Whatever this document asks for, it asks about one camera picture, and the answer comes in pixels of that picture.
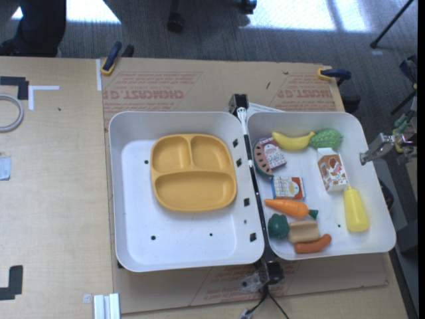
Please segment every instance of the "white plastic tray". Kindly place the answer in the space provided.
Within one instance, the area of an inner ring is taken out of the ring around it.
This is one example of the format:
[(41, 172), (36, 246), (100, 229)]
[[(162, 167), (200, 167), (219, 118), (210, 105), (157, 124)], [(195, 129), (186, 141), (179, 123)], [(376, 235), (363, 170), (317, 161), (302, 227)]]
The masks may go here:
[[(301, 152), (285, 152), (288, 161), (284, 167), (273, 170), (277, 176), (303, 178), (305, 199), (310, 209), (319, 210), (317, 224), (321, 234), (332, 236), (331, 244), (312, 254), (297, 254), (288, 240), (270, 239), (273, 251), (283, 259), (299, 260), (338, 255), (379, 253), (391, 250), (396, 233), (390, 218), (373, 162), (361, 165), (359, 154), (368, 150), (365, 135), (356, 117), (345, 112), (258, 112), (248, 119), (250, 140), (270, 136), (272, 131), (287, 136), (302, 136), (310, 131), (326, 128), (338, 130), (343, 139), (338, 149), (349, 183), (359, 191), (369, 217), (370, 227), (362, 233), (349, 232), (345, 224), (342, 192), (326, 192), (317, 167), (317, 150), (307, 148)], [(262, 199), (273, 198), (270, 180), (256, 174)], [(264, 206), (266, 221), (273, 213)], [(288, 221), (297, 219), (288, 216)]]
[[(226, 112), (122, 112), (111, 119), (109, 130), (116, 254), (126, 269), (243, 265), (262, 256), (264, 238), (236, 117)], [(149, 166), (152, 145), (160, 137), (182, 133), (209, 134), (226, 144), (237, 180), (230, 205), (181, 213), (157, 202)]]

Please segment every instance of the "yellow banana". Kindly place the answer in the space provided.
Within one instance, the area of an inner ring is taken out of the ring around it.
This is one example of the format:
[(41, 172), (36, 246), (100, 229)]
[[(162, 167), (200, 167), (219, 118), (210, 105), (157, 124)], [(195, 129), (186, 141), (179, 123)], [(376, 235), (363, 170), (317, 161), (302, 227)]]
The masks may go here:
[(284, 150), (294, 151), (304, 149), (308, 146), (310, 138), (314, 136), (314, 132), (310, 132), (308, 135), (300, 137), (287, 137), (280, 132), (273, 131), (272, 137), (274, 141)]

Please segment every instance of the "orange carrot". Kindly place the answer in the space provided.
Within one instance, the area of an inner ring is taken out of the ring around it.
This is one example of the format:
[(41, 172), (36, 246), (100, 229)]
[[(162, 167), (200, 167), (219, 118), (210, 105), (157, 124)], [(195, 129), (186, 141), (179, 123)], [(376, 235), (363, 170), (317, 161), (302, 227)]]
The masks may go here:
[(296, 243), (294, 245), (295, 252), (298, 254), (303, 253), (316, 253), (324, 249), (331, 243), (332, 237), (329, 234), (323, 234), (319, 240), (310, 243)]
[(317, 211), (310, 211), (305, 203), (294, 199), (265, 199), (264, 204), (293, 217), (305, 217), (310, 214), (315, 219), (317, 216)]

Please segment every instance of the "cardboard sheet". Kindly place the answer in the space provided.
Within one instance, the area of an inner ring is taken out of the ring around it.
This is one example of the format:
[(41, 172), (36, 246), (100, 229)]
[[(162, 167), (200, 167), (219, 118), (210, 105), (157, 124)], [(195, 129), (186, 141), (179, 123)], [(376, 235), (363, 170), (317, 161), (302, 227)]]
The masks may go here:
[[(134, 273), (119, 267), (114, 246), (108, 124), (122, 111), (222, 111), (233, 94), (287, 111), (343, 111), (335, 79), (320, 80), (322, 64), (222, 62), (126, 58), (111, 76), (102, 77), (104, 126), (114, 292), (122, 313), (238, 302), (259, 298), (244, 293), (240, 280), (252, 265)], [(386, 272), (380, 254), (306, 261), (280, 260), (285, 279), (271, 286), (275, 297), (383, 285)]]

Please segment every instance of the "toy food package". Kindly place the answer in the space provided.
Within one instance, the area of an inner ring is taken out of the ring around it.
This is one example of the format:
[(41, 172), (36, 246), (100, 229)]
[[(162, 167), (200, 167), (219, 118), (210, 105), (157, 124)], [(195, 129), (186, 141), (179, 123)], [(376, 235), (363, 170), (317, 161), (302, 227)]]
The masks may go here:
[(286, 164), (283, 151), (279, 148), (272, 137), (260, 140), (260, 145), (263, 148), (264, 155), (266, 156), (270, 169)]
[(303, 199), (305, 197), (303, 179), (301, 177), (272, 177), (274, 199)]
[(326, 191), (345, 190), (348, 180), (339, 154), (331, 148), (319, 148), (317, 152), (319, 153), (317, 165)]

